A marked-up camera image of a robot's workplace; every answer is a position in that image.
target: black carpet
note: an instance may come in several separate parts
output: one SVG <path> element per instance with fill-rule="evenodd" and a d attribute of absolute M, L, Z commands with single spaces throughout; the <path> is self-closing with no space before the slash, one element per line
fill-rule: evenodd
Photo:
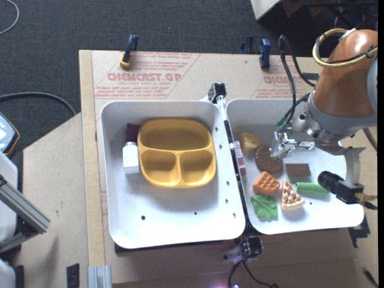
<path fill-rule="evenodd" d="M 257 21 L 250 0 L 12 1 L 20 19 L 0 35 L 0 95 L 46 92 L 66 99 L 77 112 L 80 49 L 124 50 L 129 35 L 136 34 L 140 51 L 240 53 L 241 43 L 252 36 L 256 41 L 268 38 L 277 54 L 284 34 L 297 56 L 311 56 L 316 37 L 335 23 L 327 9 L 311 17 L 302 8 L 287 19 L 281 5 Z M 357 24 L 362 11 L 374 12 L 360 8 L 344 15 Z M 11 4 L 0 0 L 0 31 L 15 16 Z M 369 18 L 361 27 L 374 28 L 376 20 Z M 338 26 L 349 28 L 340 20 Z M 0 112 L 19 130 L 19 149 L 71 117 L 61 103 L 41 97 L 0 101 Z"/>

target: orange waffle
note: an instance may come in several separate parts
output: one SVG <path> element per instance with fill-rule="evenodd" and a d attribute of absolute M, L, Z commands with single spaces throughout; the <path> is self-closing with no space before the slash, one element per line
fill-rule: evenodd
<path fill-rule="evenodd" d="M 252 185 L 253 189 L 264 195 L 270 195 L 277 191 L 280 183 L 268 172 L 262 172 Z"/>

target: white bottle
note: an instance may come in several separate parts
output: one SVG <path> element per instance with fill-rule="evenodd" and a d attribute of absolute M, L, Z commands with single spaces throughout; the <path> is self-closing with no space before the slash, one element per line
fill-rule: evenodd
<path fill-rule="evenodd" d="M 125 174 L 140 172 L 139 150 L 135 142 L 127 142 L 122 149 L 122 159 Z"/>

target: white cable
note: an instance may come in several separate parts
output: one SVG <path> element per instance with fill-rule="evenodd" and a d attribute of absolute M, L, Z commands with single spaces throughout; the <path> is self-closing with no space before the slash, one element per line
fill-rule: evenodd
<path fill-rule="evenodd" d="M 12 4 L 15 7 L 17 15 L 16 15 L 16 19 L 14 20 L 12 25 L 10 25 L 7 29 L 5 29 L 3 31 L 0 31 L 0 35 L 8 32 L 10 29 L 12 29 L 15 26 L 15 24 L 19 21 L 19 17 L 20 17 L 20 11 L 19 11 L 19 8 L 17 7 L 16 3 L 14 3 L 12 0 L 4 0 L 4 1 L 9 2 L 10 4 Z"/>

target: green small object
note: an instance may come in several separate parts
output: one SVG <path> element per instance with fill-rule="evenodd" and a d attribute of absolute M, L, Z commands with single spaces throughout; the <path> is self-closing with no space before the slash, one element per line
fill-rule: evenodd
<path fill-rule="evenodd" d="M 301 195 L 326 196 L 328 190 L 315 182 L 297 182 L 297 193 Z"/>
<path fill-rule="evenodd" d="M 283 115 L 276 123 L 276 126 L 281 126 L 284 124 L 284 122 L 286 121 L 287 117 L 285 115 Z"/>
<path fill-rule="evenodd" d="M 277 203 L 271 196 L 255 195 L 251 197 L 254 211 L 262 221 L 271 221 L 277 218 Z"/>
<path fill-rule="evenodd" d="M 284 121 L 276 130 L 276 132 L 282 132 L 285 128 L 287 128 L 288 124 Z"/>

